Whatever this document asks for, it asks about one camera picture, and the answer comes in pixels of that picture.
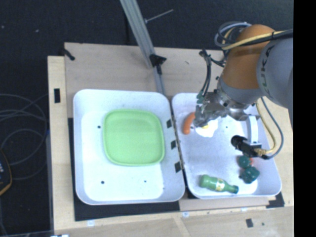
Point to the green plate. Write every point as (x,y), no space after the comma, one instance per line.
(133,137)

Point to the black cylinder on white bracket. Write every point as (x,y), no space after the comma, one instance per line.
(245,146)

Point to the green bottle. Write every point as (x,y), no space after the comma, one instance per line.
(212,183)

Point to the thin black and white rod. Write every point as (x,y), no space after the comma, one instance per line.
(178,142)

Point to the white plastic tray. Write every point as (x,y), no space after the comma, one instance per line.
(212,157)
(123,184)

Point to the orange sausage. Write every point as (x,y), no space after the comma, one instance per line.
(188,125)

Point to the dark green broccoli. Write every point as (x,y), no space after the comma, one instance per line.
(249,174)

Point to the dark green round toy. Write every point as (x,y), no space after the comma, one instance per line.
(244,161)

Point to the white fried egg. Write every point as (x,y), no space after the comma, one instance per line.
(206,131)

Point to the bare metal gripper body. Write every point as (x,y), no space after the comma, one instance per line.
(214,110)

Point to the pale wood board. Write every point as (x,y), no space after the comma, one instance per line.
(111,65)

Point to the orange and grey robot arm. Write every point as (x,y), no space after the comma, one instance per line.
(247,58)

